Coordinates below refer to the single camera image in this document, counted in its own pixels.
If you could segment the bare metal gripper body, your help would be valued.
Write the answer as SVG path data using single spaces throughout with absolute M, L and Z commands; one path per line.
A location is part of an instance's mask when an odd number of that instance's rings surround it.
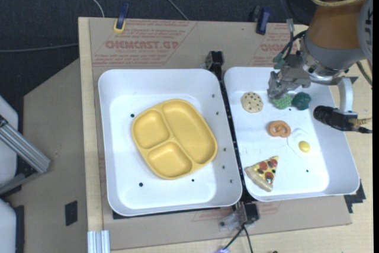
M 278 72 L 280 89 L 308 88 L 312 82 L 328 83 L 336 75 L 336 69 L 327 67 L 311 55 L 289 55 Z

